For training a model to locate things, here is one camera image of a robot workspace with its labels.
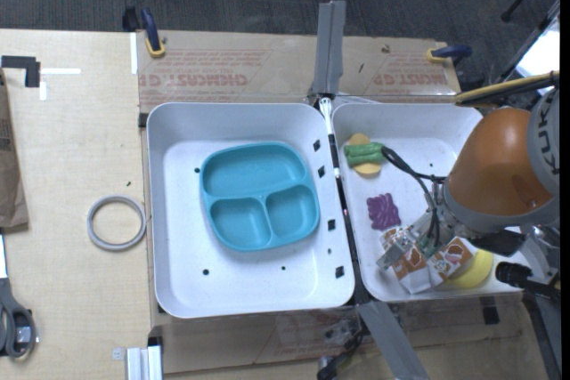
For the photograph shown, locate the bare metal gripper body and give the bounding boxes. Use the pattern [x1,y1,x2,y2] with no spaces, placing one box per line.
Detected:
[406,208,460,258]

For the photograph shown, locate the brown cardboard board red print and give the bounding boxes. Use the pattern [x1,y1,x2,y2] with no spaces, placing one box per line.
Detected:
[135,29,538,376]

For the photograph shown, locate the black cylinder on white bracket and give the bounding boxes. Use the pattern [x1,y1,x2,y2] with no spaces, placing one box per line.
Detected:
[494,235,561,297]

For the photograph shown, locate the grey scissors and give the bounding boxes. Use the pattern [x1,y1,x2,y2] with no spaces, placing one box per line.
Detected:
[0,275,40,360]

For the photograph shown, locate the yellow round biscuit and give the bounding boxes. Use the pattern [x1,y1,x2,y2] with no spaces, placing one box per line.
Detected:
[346,133,383,180]

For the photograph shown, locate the purple toy grapes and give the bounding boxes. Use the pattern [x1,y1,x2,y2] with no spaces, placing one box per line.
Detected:
[365,192,403,232]

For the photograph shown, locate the white plastic tray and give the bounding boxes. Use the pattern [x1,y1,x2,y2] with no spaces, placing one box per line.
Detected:
[145,101,356,319]
[331,101,535,304]

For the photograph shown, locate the brown paper bag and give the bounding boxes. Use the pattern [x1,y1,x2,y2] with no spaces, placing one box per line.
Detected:
[0,68,30,233]

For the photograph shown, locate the orange and white carton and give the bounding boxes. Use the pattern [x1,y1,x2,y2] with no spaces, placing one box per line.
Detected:
[426,235,474,287]
[379,225,434,295]

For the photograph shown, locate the green toy beans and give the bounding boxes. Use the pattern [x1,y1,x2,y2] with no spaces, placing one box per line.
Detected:
[343,141,385,169]

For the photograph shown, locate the blue divided plate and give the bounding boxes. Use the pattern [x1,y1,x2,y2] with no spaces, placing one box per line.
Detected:
[199,141,322,255]

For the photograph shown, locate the white tape roll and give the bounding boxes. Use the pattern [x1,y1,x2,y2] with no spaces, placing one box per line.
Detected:
[85,194,148,253]

